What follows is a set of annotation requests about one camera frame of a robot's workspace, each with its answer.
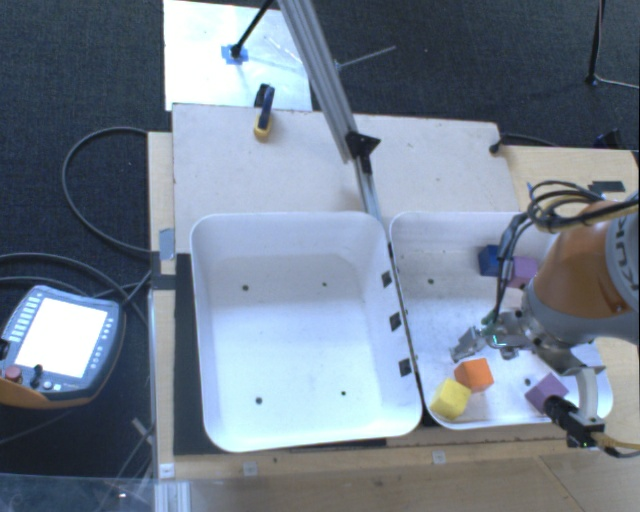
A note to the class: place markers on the orange cube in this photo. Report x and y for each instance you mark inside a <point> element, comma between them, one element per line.
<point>474,374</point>

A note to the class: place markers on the yellow cube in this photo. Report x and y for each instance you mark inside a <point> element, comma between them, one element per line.
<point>450,398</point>

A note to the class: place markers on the pale wood board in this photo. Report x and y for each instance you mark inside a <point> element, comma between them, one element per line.
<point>280,165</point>

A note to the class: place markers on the thin black rod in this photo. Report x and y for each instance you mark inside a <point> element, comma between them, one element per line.
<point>404,320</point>

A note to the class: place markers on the blue cube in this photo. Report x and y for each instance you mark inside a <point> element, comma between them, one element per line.
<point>488,261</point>

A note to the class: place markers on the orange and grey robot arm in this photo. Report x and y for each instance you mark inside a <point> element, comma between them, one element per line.
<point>575,280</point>

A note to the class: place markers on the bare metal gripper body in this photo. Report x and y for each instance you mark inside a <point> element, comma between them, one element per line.
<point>542,345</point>

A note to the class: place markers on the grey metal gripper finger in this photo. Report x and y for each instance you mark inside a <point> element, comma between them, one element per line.
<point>472,336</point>
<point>461,352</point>

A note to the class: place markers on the white plastic tray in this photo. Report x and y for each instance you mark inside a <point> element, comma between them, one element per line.
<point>295,345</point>
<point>440,310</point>

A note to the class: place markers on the purple cube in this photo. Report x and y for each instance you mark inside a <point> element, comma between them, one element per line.
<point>544,391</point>
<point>525,270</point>

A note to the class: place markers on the black cylinder on white bracket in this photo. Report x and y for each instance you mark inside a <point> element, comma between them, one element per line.
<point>567,414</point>

